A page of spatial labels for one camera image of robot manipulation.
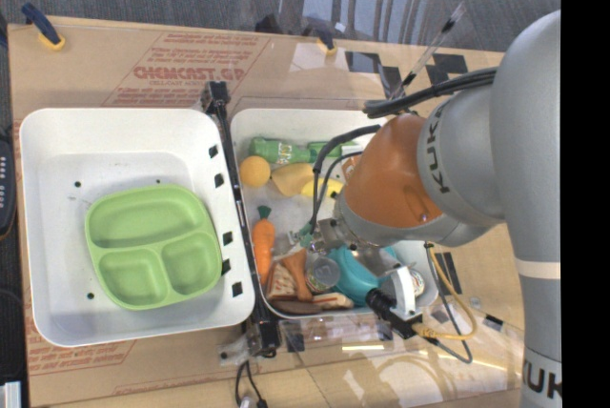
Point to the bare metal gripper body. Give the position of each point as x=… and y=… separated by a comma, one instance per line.
x=336, y=234

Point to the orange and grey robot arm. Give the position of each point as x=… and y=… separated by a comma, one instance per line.
x=476, y=168

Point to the small silver-topped can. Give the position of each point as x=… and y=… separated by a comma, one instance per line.
x=323, y=275

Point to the yellow banana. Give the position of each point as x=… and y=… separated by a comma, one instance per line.
x=329, y=187

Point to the teal bowl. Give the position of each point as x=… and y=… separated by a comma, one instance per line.
x=355, y=279

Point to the toy toast sandwich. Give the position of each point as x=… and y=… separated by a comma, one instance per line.
x=333, y=299

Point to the toy bread slice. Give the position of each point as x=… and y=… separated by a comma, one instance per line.
x=282, y=283

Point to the orange carrot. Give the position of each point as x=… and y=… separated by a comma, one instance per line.
x=263, y=239

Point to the brown biscuit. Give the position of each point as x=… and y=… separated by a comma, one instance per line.
x=295, y=307

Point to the small white can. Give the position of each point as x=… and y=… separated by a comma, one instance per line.
x=418, y=283

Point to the orange ball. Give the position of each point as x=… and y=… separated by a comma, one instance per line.
x=254, y=170

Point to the green plastic bottle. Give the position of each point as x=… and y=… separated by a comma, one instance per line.
x=271, y=149

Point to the white plastic tray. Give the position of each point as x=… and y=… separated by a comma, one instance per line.
x=128, y=134
x=295, y=122

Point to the thin black and white rod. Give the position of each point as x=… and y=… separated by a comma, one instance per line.
x=233, y=172

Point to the green divided plate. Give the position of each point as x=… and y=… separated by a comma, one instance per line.
x=143, y=215

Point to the brown cardboard board red print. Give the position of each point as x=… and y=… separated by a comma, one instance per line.
x=95, y=63

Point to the black cylinder on white bracket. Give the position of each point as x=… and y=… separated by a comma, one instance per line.
x=405, y=296

